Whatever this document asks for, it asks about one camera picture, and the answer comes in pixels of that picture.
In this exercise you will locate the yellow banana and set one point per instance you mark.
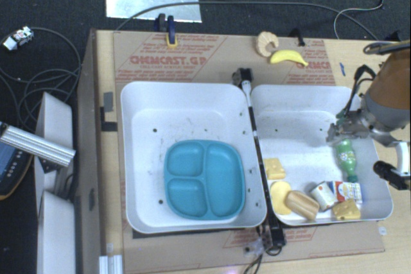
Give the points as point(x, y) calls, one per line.
point(287, 56)

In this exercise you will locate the pale yellow oval slice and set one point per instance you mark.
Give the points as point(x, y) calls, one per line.
point(278, 195)

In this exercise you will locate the yellow cheese block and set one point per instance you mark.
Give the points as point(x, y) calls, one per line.
point(275, 168)

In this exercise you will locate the yellow cheese wedge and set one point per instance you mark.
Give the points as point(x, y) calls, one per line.
point(346, 210)

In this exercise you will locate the green plastic bottle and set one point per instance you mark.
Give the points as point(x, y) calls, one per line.
point(346, 158)

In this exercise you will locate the thin black and white rod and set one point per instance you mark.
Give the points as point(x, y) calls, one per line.
point(255, 128)

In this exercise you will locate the brown cardboard board red print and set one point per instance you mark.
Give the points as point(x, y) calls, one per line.
point(205, 64)

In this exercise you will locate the blue divided plate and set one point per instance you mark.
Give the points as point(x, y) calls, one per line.
point(205, 179)

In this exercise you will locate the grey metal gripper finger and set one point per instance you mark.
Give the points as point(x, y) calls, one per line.
point(350, 137)
point(333, 134)

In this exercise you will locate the white and orange carton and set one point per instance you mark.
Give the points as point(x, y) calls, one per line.
point(322, 195)

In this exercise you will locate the tan toy croissant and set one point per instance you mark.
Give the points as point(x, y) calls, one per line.
point(262, 41)

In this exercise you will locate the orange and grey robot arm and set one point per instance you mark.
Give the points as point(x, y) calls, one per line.
point(390, 86)

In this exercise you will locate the white red yellow packet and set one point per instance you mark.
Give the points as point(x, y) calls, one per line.
point(348, 191)

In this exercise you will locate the white plastic tray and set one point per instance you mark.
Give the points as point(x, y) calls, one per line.
point(298, 141)
point(147, 125)

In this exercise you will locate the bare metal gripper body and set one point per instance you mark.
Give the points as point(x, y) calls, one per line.
point(356, 125)

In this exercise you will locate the black cylinder on white bracket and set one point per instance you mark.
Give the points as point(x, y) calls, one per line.
point(390, 171)

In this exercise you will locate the brown bread loaf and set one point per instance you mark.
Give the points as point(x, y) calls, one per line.
point(302, 204)

